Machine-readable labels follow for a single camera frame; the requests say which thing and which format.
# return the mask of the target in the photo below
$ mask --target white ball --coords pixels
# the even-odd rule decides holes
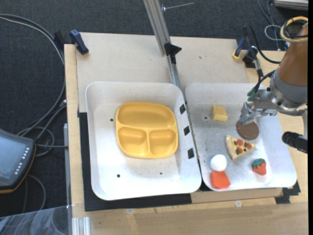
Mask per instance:
[[[227,159],[222,154],[215,155],[211,159],[210,165],[214,171],[224,171],[227,166]]]

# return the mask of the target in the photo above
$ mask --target yellow cable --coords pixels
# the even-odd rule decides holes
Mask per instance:
[[[294,17],[294,18],[291,18],[287,21],[287,23],[285,25],[282,26],[282,28],[280,29],[280,36],[282,39],[284,39],[286,42],[289,42],[289,43],[304,43],[304,42],[307,42],[308,41],[308,37],[306,38],[300,38],[300,39],[291,39],[289,37],[287,37],[284,33],[285,31],[285,28],[290,25],[291,23],[295,22],[295,21],[299,21],[299,20],[303,20],[303,21],[306,21],[307,23],[309,22],[309,19],[306,18],[306,17]]]

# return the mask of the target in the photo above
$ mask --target white tray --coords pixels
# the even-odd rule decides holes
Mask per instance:
[[[277,116],[256,119],[259,137],[250,142],[256,148],[232,160],[228,154],[225,137],[241,138],[236,130],[247,92],[254,84],[235,83],[194,83],[186,88],[186,98],[199,155],[204,183],[216,191],[290,187],[296,182],[296,171],[287,146],[282,142],[282,129]],[[212,106],[226,108],[226,122],[212,120]],[[231,185],[215,188],[211,185],[210,161],[214,155],[223,154],[227,158],[225,170]],[[258,158],[267,161],[267,174],[261,176],[252,171],[251,163]]]
[[[175,114],[179,146],[165,159],[126,156],[115,134],[115,114],[126,102],[146,101],[168,106]],[[91,186],[104,200],[191,193],[201,185],[201,173],[181,90],[168,83],[94,82],[86,89]],[[188,158],[188,150],[194,157]]]

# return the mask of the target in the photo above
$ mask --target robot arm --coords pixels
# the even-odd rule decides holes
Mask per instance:
[[[257,117],[274,116],[277,112],[302,116],[304,135],[286,132],[283,141],[307,153],[308,110],[299,110],[308,103],[308,41],[301,36],[308,35],[308,23],[298,33],[298,42],[293,41],[286,51],[279,67],[269,75],[270,86],[265,90],[253,88],[248,93],[249,101],[241,109],[240,122],[248,124]]]

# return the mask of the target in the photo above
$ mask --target wooden table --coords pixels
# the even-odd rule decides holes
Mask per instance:
[[[273,60],[284,52],[264,51]],[[277,65],[259,57],[264,74]],[[71,202],[73,217],[90,217],[91,234],[106,235],[183,235],[183,234],[308,234],[308,160],[307,154],[290,148],[301,192],[290,196],[291,204],[276,204],[283,189],[249,189],[191,194],[192,204],[143,209],[85,211],[76,52],[65,45],[67,123],[69,132]],[[248,81],[257,82],[255,69],[246,69]],[[279,115],[283,131],[303,133],[301,117]]]

